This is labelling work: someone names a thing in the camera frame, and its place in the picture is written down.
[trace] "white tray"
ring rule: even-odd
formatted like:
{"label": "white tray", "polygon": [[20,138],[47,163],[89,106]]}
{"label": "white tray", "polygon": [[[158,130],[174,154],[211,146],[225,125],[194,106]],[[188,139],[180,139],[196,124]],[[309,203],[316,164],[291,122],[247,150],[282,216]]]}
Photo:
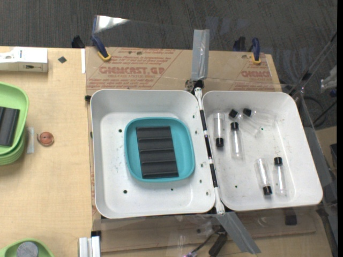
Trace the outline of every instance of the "white tray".
{"label": "white tray", "polygon": [[[259,210],[315,205],[322,187],[294,100],[276,92],[208,92],[203,97],[214,165],[221,200],[232,210]],[[259,139],[243,135],[245,160],[233,161],[229,145],[218,150],[213,133],[213,113],[245,106],[268,109],[277,114],[277,124],[265,128]],[[140,117],[175,117],[189,129],[195,153],[195,170],[184,180],[148,183],[131,176],[125,160],[124,130]],[[199,106],[196,98],[182,90],[103,89],[91,98],[95,204],[107,218],[197,214],[213,208],[215,196]],[[263,196],[258,186],[254,160],[281,156],[290,180],[286,198]]]}

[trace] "black rectangular object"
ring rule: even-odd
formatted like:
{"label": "black rectangular object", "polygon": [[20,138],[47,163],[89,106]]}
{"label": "black rectangular object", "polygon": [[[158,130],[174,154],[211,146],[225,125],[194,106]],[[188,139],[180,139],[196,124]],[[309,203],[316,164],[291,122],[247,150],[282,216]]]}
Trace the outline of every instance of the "black rectangular object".
{"label": "black rectangular object", "polygon": [[136,134],[142,177],[178,177],[170,126],[137,127]]}
{"label": "black rectangular object", "polygon": [[0,107],[0,145],[11,147],[19,118],[19,109]]}

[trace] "blue bowl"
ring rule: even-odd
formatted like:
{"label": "blue bowl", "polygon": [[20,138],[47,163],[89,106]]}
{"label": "blue bowl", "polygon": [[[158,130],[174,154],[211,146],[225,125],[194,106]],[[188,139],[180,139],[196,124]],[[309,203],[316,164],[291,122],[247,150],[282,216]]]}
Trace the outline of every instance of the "blue bowl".
{"label": "blue bowl", "polygon": [[[178,170],[178,177],[144,179],[141,174],[136,127],[170,126]],[[132,120],[125,128],[124,148],[126,162],[132,176],[143,182],[171,182],[189,177],[195,168],[191,136],[185,124],[171,117],[145,117]]]}

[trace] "brown round object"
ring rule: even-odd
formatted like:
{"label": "brown round object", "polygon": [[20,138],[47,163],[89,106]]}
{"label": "brown round object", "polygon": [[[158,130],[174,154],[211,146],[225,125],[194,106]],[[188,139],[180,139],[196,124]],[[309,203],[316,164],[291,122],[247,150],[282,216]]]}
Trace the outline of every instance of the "brown round object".
{"label": "brown round object", "polygon": [[47,131],[42,132],[37,136],[38,142],[43,146],[51,146],[54,143],[54,136]]}

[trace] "dark gray floor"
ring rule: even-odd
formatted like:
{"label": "dark gray floor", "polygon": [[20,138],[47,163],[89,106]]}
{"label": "dark gray floor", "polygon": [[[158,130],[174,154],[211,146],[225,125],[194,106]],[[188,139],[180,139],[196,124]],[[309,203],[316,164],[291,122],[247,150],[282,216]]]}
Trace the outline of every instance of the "dark gray floor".
{"label": "dark gray floor", "polygon": [[[143,45],[191,49],[193,29],[209,28],[211,50],[232,50],[240,36],[258,37],[261,51],[272,54],[280,79],[297,84],[337,31],[338,0],[0,0],[2,46],[71,47],[75,35],[91,45],[96,14],[175,25],[183,36],[116,38],[108,46]],[[315,119],[335,100],[320,93],[320,79],[337,64],[337,44],[305,87]],[[336,105],[318,128],[336,124]]]}

